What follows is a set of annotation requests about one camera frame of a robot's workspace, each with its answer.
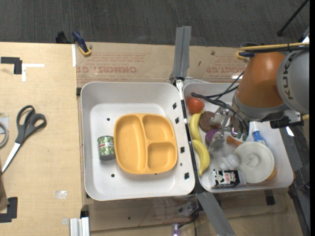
tomato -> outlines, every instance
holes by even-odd
[[[190,100],[188,102],[188,110],[192,114],[200,113],[204,107],[205,107],[205,104],[197,98],[190,98]]]

black scissors handle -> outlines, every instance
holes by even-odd
[[[20,118],[25,110],[31,109],[31,111],[26,115],[24,123],[20,124]],[[37,126],[35,123],[38,120],[42,120],[43,122]],[[35,108],[32,105],[27,105],[23,107],[16,118],[16,125],[18,127],[18,136],[15,140],[16,143],[22,144],[27,137],[29,137],[36,130],[44,128],[47,125],[46,117],[42,114],[35,114]]]

brown ball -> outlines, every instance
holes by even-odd
[[[204,131],[208,132],[212,129],[220,129],[221,125],[219,123],[215,125],[210,125],[209,121],[211,117],[214,117],[215,113],[210,112],[210,111],[205,111],[201,116],[199,120],[199,127]]]

blue bottle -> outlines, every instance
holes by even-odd
[[[252,129],[252,136],[254,138],[255,142],[261,143],[265,146],[267,146],[265,139],[260,135],[259,129],[256,127],[255,122],[253,122],[254,128]]]

scissors blade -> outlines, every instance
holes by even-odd
[[[8,159],[6,160],[3,168],[2,168],[2,173],[5,171],[5,169],[9,166],[9,164],[11,163],[12,159],[14,158],[16,152],[18,152],[19,148],[20,148],[21,144],[19,143],[15,143],[13,146],[13,149],[11,150]]]

